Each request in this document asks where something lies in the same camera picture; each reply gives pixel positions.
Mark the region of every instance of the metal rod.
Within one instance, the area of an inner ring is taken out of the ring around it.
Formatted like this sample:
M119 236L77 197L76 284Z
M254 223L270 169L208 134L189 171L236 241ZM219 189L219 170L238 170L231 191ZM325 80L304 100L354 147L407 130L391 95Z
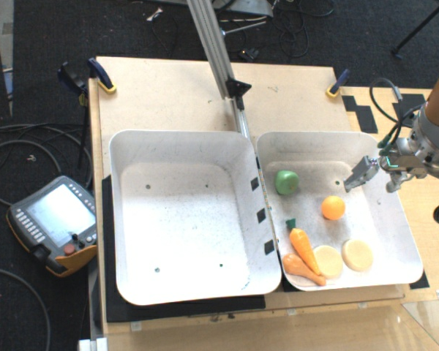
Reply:
M259 22L259 23L253 23L252 25L248 25L248 26L244 26L244 27L238 27L237 29L232 29L229 31L223 31L223 35L228 35L228 34L232 34L233 32L237 32L237 31L242 31L242 30L246 30L246 29L251 29L252 27L257 27L260 25L263 25L264 23L266 23L265 21L263 22Z
M223 99L229 98L234 110L237 131L247 139L249 127L243 110L237 108L236 99L228 93L226 81L235 79L233 68L226 50L222 30L218 24L210 0L187 0L192 18L200 36L206 57L210 63L211 71L217 82L219 93Z

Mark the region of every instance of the white surface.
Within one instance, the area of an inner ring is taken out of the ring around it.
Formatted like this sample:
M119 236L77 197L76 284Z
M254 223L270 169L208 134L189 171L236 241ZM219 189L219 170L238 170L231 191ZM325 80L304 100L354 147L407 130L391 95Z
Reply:
M306 231L313 248L333 246L341 251L350 238L366 241L374 263L365 272L346 265L336 279L316 286L300 276L285 273L300 290L328 290L343 287L404 284L419 279L423 265L397 193L389 194L385 184L390 177L379 173L368 183L346 193L343 181L364 155L378 155L377 142L362 132L270 132L258 139L258 157L278 239L279 254L295 252L289 240L286 220L296 219L296 227ZM295 171L300 178L298 191L279 195L274 188L278 170ZM323 199L340 196L345 215L336 221L324 219Z
M252 144L237 132L126 130L110 141L116 281L136 305L273 291L281 270Z

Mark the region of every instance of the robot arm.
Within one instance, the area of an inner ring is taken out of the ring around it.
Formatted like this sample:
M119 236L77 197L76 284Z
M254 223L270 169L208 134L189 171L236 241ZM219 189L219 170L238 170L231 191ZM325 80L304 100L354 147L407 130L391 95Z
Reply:
M408 115L413 114L409 111L402 120ZM396 139L382 142L378 158L362 158L344 181L346 192L365 184L379 168L390 174L391 180L386 185L388 192L397 191L403 182L414 177L425 178L429 174L439 178L439 80L414 118L408 137L398 137L401 120L391 132L397 128Z

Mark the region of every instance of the clamp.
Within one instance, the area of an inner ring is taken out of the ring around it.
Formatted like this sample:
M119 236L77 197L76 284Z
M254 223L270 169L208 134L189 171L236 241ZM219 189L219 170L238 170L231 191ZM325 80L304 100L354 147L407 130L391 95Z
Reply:
M98 78L98 84L107 94L113 94L116 92L116 85L110 80L109 75L104 70L102 65L91 57L86 64L89 67L89 77ZM78 95L78 101L82 107L85 107L85 115L83 117L83 131L81 133L80 154L78 156L78 168L81 167L83 159L83 152L86 141L86 130L89 126L89 113L88 113L88 87L86 84L73 72L69 66L68 61L65 61L57 70L57 78L60 84L70 90L72 93Z
M338 77L337 82L335 84L330 85L330 87L327 88L326 94L329 97L336 97L339 93L339 88L345 83L347 83L348 78L350 77L350 70L345 69L345 71Z

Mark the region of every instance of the display screen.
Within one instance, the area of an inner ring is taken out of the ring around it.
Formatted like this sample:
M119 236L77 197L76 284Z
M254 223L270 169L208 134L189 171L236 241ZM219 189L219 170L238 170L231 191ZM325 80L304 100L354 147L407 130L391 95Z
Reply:
M96 217L64 184L27 208L29 215L58 246L72 234L80 234L96 222Z

